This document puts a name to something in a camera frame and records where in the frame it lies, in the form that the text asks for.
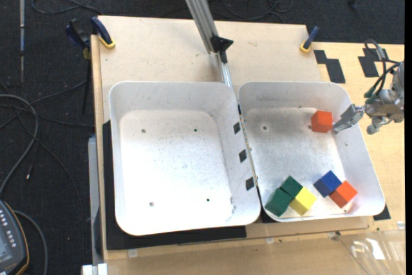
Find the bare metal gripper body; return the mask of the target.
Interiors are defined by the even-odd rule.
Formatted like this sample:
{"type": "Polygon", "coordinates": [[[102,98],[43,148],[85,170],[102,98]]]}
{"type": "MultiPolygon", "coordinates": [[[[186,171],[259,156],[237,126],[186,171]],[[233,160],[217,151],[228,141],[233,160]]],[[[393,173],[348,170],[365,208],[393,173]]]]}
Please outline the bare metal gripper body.
{"type": "Polygon", "coordinates": [[[389,88],[382,89],[377,96],[366,101],[366,114],[373,119],[388,119],[395,123],[404,119],[404,62],[393,69],[393,80],[389,88]]]}

